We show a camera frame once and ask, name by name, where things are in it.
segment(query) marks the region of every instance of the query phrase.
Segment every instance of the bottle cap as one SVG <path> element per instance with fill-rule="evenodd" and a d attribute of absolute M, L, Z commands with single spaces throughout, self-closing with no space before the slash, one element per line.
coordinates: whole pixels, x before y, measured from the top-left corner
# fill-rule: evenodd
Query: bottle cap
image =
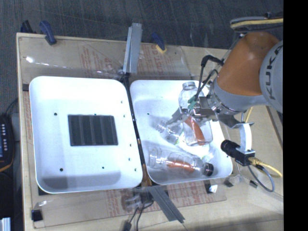
<path fill-rule="evenodd" d="M 214 166 L 210 163 L 205 163 L 204 167 L 202 168 L 202 174 L 206 176 L 211 176 L 214 171 Z"/>
<path fill-rule="evenodd" d="M 196 84 L 193 81 L 188 81 L 182 84 L 183 89 L 187 88 L 187 87 L 195 87 Z"/>

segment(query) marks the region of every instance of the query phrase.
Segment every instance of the metal bracket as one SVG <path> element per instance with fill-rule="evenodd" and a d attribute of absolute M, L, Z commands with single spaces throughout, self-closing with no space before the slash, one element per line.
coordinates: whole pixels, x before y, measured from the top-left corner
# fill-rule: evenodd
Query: metal bracket
<path fill-rule="evenodd" d="M 0 220 L 0 231 L 11 231 L 11 218 L 3 218 Z"/>
<path fill-rule="evenodd" d="M 178 220 L 180 223 L 183 223 L 185 218 L 176 208 L 173 202 L 169 199 L 168 195 L 162 189 L 161 186 L 152 186 L 148 188 L 148 191 L 151 193 L 153 198 L 158 203 L 159 207 L 167 217 L 169 221 Z"/>
<path fill-rule="evenodd" d="M 241 126 L 238 126 L 240 136 L 241 136 L 241 151 L 251 151 L 252 144 L 252 135 L 249 123 L 242 123 Z"/>
<path fill-rule="evenodd" d="M 126 52 L 123 64 L 124 73 L 137 73 L 139 51 L 142 36 L 142 25 L 132 23 L 128 29 Z"/>
<path fill-rule="evenodd" d="M 166 122 L 166 125 L 170 125 L 177 121 L 184 122 L 187 118 L 188 118 L 187 113 L 182 112 L 182 110 L 178 108 L 176 112 L 173 113 L 172 118 Z"/>

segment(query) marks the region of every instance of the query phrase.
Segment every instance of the white tray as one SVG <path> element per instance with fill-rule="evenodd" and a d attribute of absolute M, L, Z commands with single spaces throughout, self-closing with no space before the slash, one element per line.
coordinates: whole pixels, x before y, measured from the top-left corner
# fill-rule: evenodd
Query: white tray
<path fill-rule="evenodd" d="M 182 90 L 182 84 L 186 80 L 136 80 L 130 86 L 130 93 L 133 102 L 134 113 L 136 117 L 138 132 L 142 144 L 143 154 L 146 165 L 148 163 L 149 151 L 153 147 L 162 149 L 179 151 L 179 148 L 170 144 L 155 129 L 160 120 L 168 121 L 172 114 L 178 109 L 178 97 Z M 150 178 L 157 184 L 165 185 L 172 183 L 217 179 L 227 177 L 232 173 L 232 162 L 230 157 L 220 149 L 224 136 L 219 122 L 211 121 L 213 132 L 213 141 L 210 147 L 215 149 L 216 154 L 212 161 L 214 172 L 211 176 L 201 176 L 199 178 L 191 178 L 166 171 L 151 169 L 147 166 Z M 195 151 L 194 154 L 202 154 L 202 151 Z"/>
<path fill-rule="evenodd" d="M 127 92 L 120 82 L 37 77 L 29 91 L 36 179 L 42 190 L 69 193 L 140 184 L 138 145 Z M 68 115 L 94 114 L 114 116 L 118 145 L 71 146 Z"/>

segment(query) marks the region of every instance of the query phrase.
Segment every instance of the black cable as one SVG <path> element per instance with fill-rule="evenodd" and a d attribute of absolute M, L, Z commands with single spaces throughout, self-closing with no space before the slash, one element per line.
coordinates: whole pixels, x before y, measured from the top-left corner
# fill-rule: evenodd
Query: black cable
<path fill-rule="evenodd" d="M 197 101 L 200 92 L 202 91 L 202 89 L 204 88 L 204 86 L 207 84 L 208 80 L 212 77 L 212 75 L 213 75 L 214 72 L 216 72 L 216 74 L 218 75 L 218 71 L 217 71 L 216 69 L 213 69 L 213 70 L 209 73 L 209 75 L 207 76 L 207 78 L 206 78 L 204 81 L 202 81 L 202 86 L 198 88 L 198 91 L 197 91 L 197 93 L 195 94 L 195 99 L 194 99 L 195 101 Z"/>
<path fill-rule="evenodd" d="M 150 204 L 148 206 L 146 206 L 146 207 L 144 206 L 145 203 L 142 204 L 142 208 L 140 210 L 140 213 L 139 213 L 139 216 L 138 216 L 138 219 L 137 219 L 137 223 L 136 223 L 136 231 L 138 231 L 138 223 L 139 223 L 139 219 L 141 217 L 141 214 L 143 213 L 144 209 L 150 207 L 152 204 L 154 204 L 154 201 L 151 201 Z"/>
<path fill-rule="evenodd" d="M 133 221 L 138 209 L 139 209 L 138 207 L 135 209 L 134 214 L 133 214 L 132 218 L 130 219 L 129 223 L 131 223 L 131 221 Z"/>
<path fill-rule="evenodd" d="M 261 165 L 256 165 L 255 167 L 258 168 L 258 169 L 260 169 L 260 170 L 262 170 L 264 173 L 267 174 L 267 176 L 268 176 L 269 179 L 270 179 L 270 182 L 271 182 L 271 185 L 272 185 L 272 189 L 267 188 L 267 187 L 257 178 L 257 176 L 253 173 L 252 169 L 251 169 L 250 166 L 248 165 L 248 169 L 249 169 L 250 173 L 251 173 L 251 174 L 253 175 L 253 177 L 257 180 L 257 182 L 258 182 L 266 191 L 268 191 L 268 192 L 270 192 L 270 193 L 273 192 L 273 191 L 275 191 L 275 183 L 274 183 L 274 180 L 273 180 L 272 176 L 270 175 L 270 173 L 269 173 L 263 166 L 261 166 Z"/>
<path fill-rule="evenodd" d="M 7 115 L 9 109 L 10 109 L 15 103 L 17 103 L 17 102 L 18 102 L 18 98 L 16 98 L 14 101 L 12 101 L 12 102 L 10 103 L 10 105 L 7 107 L 7 109 L 6 109 L 6 111 L 5 111 L 5 115 Z"/>
<path fill-rule="evenodd" d="M 11 176 L 9 176 L 6 172 L 0 172 L 0 175 L 5 176 L 6 178 L 8 178 L 10 181 L 13 181 L 13 178 Z"/>
<path fill-rule="evenodd" d="M 212 62 L 215 62 L 221 66 L 223 66 L 224 62 L 212 55 L 206 55 L 205 57 L 202 58 L 202 61 L 201 61 L 201 72 L 200 72 L 200 77 L 199 77 L 199 85 L 198 85 L 198 90 L 197 90 L 197 93 L 195 94 L 195 99 L 194 101 L 196 102 L 197 99 L 198 99 L 198 96 L 201 92 L 201 90 L 203 89 L 203 87 L 206 85 L 206 83 L 208 82 L 208 80 L 211 78 L 211 76 L 213 75 L 213 72 L 215 71 L 217 74 L 218 74 L 218 71 L 216 69 L 213 69 L 210 74 L 207 76 L 206 80 L 205 81 L 202 81 L 202 75 L 203 75 L 203 69 L 205 68 L 205 65 L 207 63 L 207 61 L 212 61 Z"/>

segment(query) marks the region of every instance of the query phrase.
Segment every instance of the plastic bottle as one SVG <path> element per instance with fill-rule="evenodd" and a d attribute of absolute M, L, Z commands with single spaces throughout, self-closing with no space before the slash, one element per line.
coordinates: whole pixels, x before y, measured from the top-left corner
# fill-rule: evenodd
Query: plastic bottle
<path fill-rule="evenodd" d="M 150 151 L 148 166 L 190 177 L 211 176 L 214 171 L 214 166 L 211 163 L 204 162 L 195 155 L 184 151 L 162 150 L 161 148 L 153 148 Z"/>
<path fill-rule="evenodd" d="M 213 140 L 213 134 L 210 122 L 201 117 L 193 117 L 189 114 L 188 100 L 198 91 L 195 82 L 185 82 L 182 86 L 183 90 L 179 95 L 179 106 L 188 116 L 188 118 L 183 122 L 186 144 L 188 146 L 200 146 L 211 143 Z M 204 96 L 202 91 L 199 93 L 199 97 L 200 96 Z"/>
<path fill-rule="evenodd" d="M 174 123 L 171 126 L 167 126 L 165 121 L 161 121 L 156 130 L 161 133 L 161 136 L 171 144 L 177 144 L 180 134 L 183 132 L 183 126 L 181 123 Z"/>

